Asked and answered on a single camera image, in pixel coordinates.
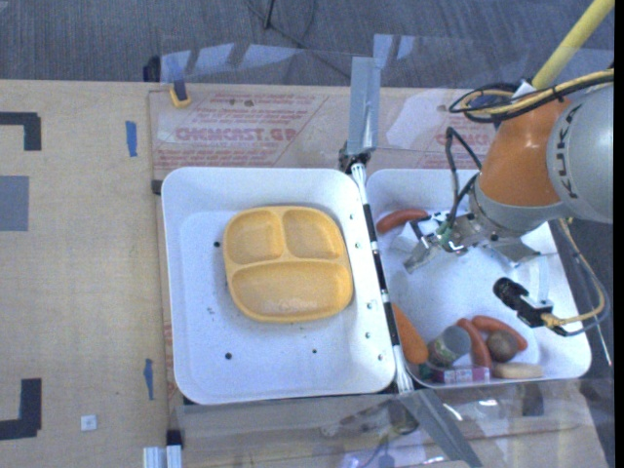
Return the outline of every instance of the yellow clip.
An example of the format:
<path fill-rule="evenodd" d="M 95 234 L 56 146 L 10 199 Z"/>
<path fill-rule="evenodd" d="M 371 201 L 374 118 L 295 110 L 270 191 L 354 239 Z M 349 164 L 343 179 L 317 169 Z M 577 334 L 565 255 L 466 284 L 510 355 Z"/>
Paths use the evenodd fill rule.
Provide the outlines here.
<path fill-rule="evenodd" d="M 176 89 L 173 86 L 169 87 L 169 94 L 172 97 L 172 102 L 174 103 L 175 107 L 182 108 L 182 107 L 186 107 L 187 105 L 191 103 L 191 96 L 188 94 L 188 91 L 186 91 L 186 89 L 184 89 L 184 91 L 186 92 L 186 98 L 183 100 L 180 100 L 177 97 Z"/>

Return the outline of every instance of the white tray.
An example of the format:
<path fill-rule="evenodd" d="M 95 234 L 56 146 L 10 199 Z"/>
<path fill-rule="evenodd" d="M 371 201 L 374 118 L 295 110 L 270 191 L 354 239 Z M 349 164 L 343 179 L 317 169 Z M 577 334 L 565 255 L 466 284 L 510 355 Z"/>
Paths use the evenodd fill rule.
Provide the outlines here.
<path fill-rule="evenodd" d="M 362 202 L 335 170 L 182 168 L 162 187 L 172 307 L 174 372 L 191 401 L 225 404 L 378 392 L 396 365 Z M 354 297 L 308 323 L 245 316 L 226 286 L 220 243 L 237 212 L 300 205 L 329 214 L 343 234 Z"/>
<path fill-rule="evenodd" d="M 473 174 L 460 172 L 460 185 Z M 370 176 L 367 193 L 375 223 L 382 216 L 405 208 L 423 208 L 429 213 L 444 212 L 452 202 L 450 172 L 380 170 Z M 398 228 L 378 237 L 383 269 L 390 298 L 403 309 L 425 341 L 438 336 L 459 318 L 484 314 L 509 324 L 526 338 L 528 349 L 519 353 L 514 361 L 541 365 L 544 375 L 540 379 L 575 378 L 590 367 L 591 350 L 584 333 L 562 337 L 546 328 L 532 330 L 492 291 L 494 282 L 504 276 L 522 284 L 531 296 L 537 297 L 540 280 L 543 283 L 546 279 L 548 297 L 555 304 L 554 313 L 560 317 L 578 314 L 548 224 L 523 237 L 525 244 L 541 252 L 543 257 L 516 268 L 502 261 L 492 250 L 477 248 L 464 256 L 440 251 L 412 274 L 408 274 L 403 266 L 406 255 L 390 248 L 392 240 L 401 230 Z M 574 331 L 581 328 L 581 323 L 565 328 Z M 470 364 L 470 356 L 462 357 L 456 364 Z M 409 368 L 413 377 L 418 379 L 417 370 L 412 366 Z M 494 378 L 490 383 L 513 381 Z M 423 381 L 422 384 L 445 388 L 471 386 L 431 381 Z"/>

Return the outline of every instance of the beige table surface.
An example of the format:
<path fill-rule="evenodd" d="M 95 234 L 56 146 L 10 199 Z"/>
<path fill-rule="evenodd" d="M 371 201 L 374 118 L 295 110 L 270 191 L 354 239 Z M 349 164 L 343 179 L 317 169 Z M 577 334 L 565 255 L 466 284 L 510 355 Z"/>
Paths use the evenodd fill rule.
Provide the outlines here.
<path fill-rule="evenodd" d="M 43 141 L 41 151 L 24 151 L 22 128 L 0 126 L 0 176 L 29 178 L 27 232 L 0 232 L 0 420 L 18 417 L 22 379 L 41 378 L 43 385 L 42 428 L 35 438 L 0 441 L 2 468 L 133 467 L 141 465 L 143 448 L 165 445 L 172 409 L 148 101 L 158 90 L 140 83 L 0 81 L 0 111 L 37 112 Z M 136 157 L 129 154 L 127 121 L 136 123 Z M 143 375 L 147 359 L 153 399 Z M 539 438 L 530 427 L 510 428 L 503 435 L 516 437 L 505 438 L 513 447 L 507 457 L 535 460 L 543 449 L 548 455 L 537 458 L 543 463 L 531 466 L 572 459 L 605 466 L 584 399 L 573 386 L 569 393 L 580 407 L 573 424 L 566 416 L 558 428 L 557 417 L 547 418 Z M 97 429 L 83 432 L 81 416 L 90 414 Z M 506 450 L 500 437 L 479 432 L 472 435 L 478 454 L 499 458 Z M 191 466 L 203 465 L 201 450 L 188 452 Z M 316 465 L 332 466 L 326 461 Z M 254 466 L 246 457 L 237 462 Z M 492 466 L 529 466 L 501 463 Z"/>

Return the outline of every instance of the red sausage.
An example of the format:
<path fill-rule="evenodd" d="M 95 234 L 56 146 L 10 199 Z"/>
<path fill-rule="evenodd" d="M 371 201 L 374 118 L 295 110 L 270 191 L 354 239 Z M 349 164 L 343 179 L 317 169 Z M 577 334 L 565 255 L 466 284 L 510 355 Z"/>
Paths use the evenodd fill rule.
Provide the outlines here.
<path fill-rule="evenodd" d="M 495 332 L 497 330 L 509 332 L 516 338 L 516 341 L 518 341 L 518 350 L 527 350 L 528 342 L 525 338 L 511 326 L 498 319 L 494 319 L 490 316 L 475 316 L 472 318 L 472 324 L 481 332 Z"/>
<path fill-rule="evenodd" d="M 386 215 L 376 225 L 377 232 L 383 234 L 390 229 L 394 229 L 399 225 L 403 225 L 411 220 L 418 220 L 429 216 L 427 212 L 418 208 L 410 208 L 407 210 L 397 210 L 391 214 Z"/>
<path fill-rule="evenodd" d="M 468 319 L 462 317 L 456 322 L 456 325 L 466 330 L 470 335 L 470 342 L 472 344 L 472 358 L 473 364 L 477 366 L 483 366 L 484 368 L 492 367 L 491 355 L 489 354 L 486 341 L 481 336 L 479 330 Z"/>

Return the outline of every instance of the yellow divided plate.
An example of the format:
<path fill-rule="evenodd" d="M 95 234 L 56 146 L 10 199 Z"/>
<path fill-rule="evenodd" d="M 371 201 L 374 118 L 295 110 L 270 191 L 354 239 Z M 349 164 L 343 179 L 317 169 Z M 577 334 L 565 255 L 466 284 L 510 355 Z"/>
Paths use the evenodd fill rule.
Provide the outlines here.
<path fill-rule="evenodd" d="M 261 322 L 329 317 L 353 295 L 340 229 L 314 208 L 263 207 L 234 215 L 225 227 L 223 257 L 234 303 Z"/>

